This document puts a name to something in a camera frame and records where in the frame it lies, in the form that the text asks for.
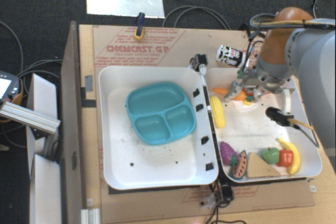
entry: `purple grapes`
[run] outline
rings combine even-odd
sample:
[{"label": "purple grapes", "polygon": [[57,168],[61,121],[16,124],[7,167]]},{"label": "purple grapes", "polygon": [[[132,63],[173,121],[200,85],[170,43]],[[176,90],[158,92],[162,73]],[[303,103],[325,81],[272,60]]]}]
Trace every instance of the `purple grapes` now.
[{"label": "purple grapes", "polygon": [[225,165],[234,167],[237,164],[238,154],[228,143],[221,141],[219,144],[219,150]]}]

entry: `toy green apple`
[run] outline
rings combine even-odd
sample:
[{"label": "toy green apple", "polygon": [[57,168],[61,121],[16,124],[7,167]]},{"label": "toy green apple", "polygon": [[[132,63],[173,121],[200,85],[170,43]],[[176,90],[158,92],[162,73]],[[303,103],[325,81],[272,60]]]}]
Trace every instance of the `toy green apple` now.
[{"label": "toy green apple", "polygon": [[268,147],[261,151],[261,157],[268,164],[275,164],[279,162],[279,149],[276,147]]}]

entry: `toy bread slice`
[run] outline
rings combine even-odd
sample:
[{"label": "toy bread slice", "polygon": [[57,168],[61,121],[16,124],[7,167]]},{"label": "toy bread slice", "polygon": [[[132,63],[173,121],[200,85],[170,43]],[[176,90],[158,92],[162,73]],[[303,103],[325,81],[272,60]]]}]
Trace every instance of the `toy bread slice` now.
[{"label": "toy bread slice", "polygon": [[252,152],[248,159],[247,177],[271,177],[280,176],[272,166],[266,163],[256,153]]}]

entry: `yellow banana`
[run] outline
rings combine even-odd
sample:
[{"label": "yellow banana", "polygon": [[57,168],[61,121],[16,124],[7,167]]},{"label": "yellow banana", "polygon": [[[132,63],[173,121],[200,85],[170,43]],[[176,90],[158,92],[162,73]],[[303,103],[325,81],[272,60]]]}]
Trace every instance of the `yellow banana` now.
[{"label": "yellow banana", "polygon": [[293,175],[299,170],[301,164],[298,149],[292,143],[282,140],[282,138],[279,138],[278,141],[286,150],[293,151],[293,163],[291,166],[287,167],[287,173]]}]

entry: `yellow corn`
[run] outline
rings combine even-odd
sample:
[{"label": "yellow corn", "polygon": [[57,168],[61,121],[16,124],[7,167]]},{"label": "yellow corn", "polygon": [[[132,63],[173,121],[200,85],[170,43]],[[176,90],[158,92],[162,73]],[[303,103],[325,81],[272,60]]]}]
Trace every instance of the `yellow corn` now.
[{"label": "yellow corn", "polygon": [[214,95],[210,97],[210,106],[216,128],[223,128],[226,122],[222,102],[217,96]]}]

